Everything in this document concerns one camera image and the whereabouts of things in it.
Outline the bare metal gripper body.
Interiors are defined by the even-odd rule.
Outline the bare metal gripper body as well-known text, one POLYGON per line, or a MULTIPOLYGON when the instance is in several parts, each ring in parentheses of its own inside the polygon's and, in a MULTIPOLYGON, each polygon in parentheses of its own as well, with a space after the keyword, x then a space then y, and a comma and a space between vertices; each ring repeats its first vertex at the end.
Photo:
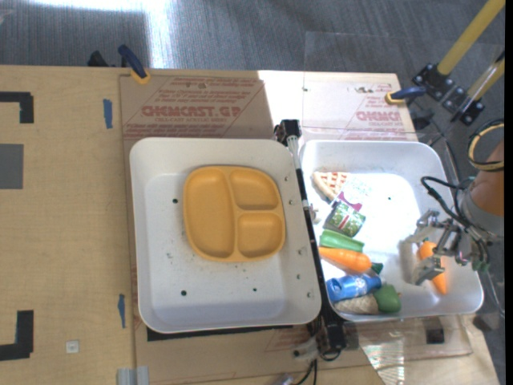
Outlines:
POLYGON ((452 218, 436 221, 433 226, 442 233, 433 253, 454 259, 459 266, 470 266, 474 271, 488 271, 491 263, 486 234, 473 225, 464 227, 452 218))

